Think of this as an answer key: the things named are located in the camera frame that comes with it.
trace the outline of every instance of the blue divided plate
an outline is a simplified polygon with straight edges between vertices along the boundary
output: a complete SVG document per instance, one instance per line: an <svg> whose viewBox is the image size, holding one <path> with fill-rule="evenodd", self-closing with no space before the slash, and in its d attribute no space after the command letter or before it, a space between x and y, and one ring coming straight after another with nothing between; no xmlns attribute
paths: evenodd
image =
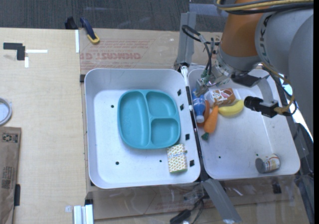
<svg viewBox="0 0 319 224"><path fill-rule="evenodd" d="M159 149L174 145L180 137L175 101L158 90L131 90L121 95L118 126L122 140L137 149Z"/></svg>

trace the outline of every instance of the blue clamp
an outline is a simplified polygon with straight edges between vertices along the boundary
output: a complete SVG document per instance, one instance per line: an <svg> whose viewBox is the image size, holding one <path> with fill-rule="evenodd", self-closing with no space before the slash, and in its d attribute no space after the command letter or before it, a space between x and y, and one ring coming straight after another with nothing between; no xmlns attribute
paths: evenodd
<svg viewBox="0 0 319 224"><path fill-rule="evenodd" d="M100 38L94 33L93 28L91 27L89 21L85 17L80 18L80 22L82 23L82 27L84 27L87 31L88 39L93 44L97 44L100 42Z"/></svg>

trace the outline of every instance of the silver can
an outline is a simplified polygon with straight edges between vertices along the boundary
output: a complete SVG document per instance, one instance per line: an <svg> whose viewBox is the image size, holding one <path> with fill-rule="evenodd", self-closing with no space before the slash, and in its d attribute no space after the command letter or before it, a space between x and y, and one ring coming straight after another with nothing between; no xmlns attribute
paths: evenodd
<svg viewBox="0 0 319 224"><path fill-rule="evenodd" d="M264 158L257 158L255 165L259 173L270 173L280 168L280 159L278 155L271 154L269 156L265 156Z"/></svg>

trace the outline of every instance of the white tray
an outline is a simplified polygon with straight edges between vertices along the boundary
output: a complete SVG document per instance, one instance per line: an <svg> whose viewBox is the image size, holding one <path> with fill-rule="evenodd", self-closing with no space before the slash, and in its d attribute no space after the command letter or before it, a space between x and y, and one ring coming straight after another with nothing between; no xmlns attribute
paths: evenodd
<svg viewBox="0 0 319 224"><path fill-rule="evenodd" d="M199 177L195 135L185 83L179 72L172 69L94 69L85 76L84 85L89 176L97 187L183 184L194 182ZM178 142L183 143L187 150L186 172L169 173L165 148L134 149L122 141L117 123L118 100L124 92L134 89L164 91L175 100L181 123Z"/></svg>
<svg viewBox="0 0 319 224"><path fill-rule="evenodd" d="M202 69L192 70L188 75L190 89L193 90ZM253 70L250 75L264 77L264 70ZM276 83L269 77L274 99L280 102ZM262 98L258 86L247 88L230 81L214 89L233 88L242 100L247 96ZM198 128L199 138L204 134ZM207 141L200 138L203 162L209 176L217 180L255 178L261 176L292 175L300 168L300 159L285 116L268 118L260 112L246 107L236 117L218 115L217 127ZM255 167L255 159L275 153L281 160L281 167L272 173L260 174Z"/></svg>

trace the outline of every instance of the yellow cable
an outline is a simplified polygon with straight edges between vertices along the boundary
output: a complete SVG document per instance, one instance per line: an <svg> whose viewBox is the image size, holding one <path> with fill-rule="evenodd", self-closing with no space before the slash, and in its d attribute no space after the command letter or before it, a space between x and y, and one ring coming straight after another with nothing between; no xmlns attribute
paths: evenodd
<svg viewBox="0 0 319 224"><path fill-rule="evenodd" d="M279 78L281 78L284 82L288 83L289 85L291 85L290 81L287 80L285 77L281 76L279 73L277 73L275 70L271 69L269 66L267 66L264 62L262 63L263 66L265 66L270 72L272 72L273 74L277 75ZM274 111L277 112L278 114L283 114L284 112L288 111L290 106L292 105L292 103L295 100L295 94L293 92L290 101L288 103L287 106L285 107L276 107L274 108Z"/></svg>
<svg viewBox="0 0 319 224"><path fill-rule="evenodd" d="M303 3L303 2L313 2L313 1L314 0L275 0L275 1L254 3L254 4L239 5L236 7L218 7L218 8L225 11L236 11L236 10L252 9L252 8L258 8L258 7L264 7L264 6L279 5L279 4L292 4L292 3Z"/></svg>

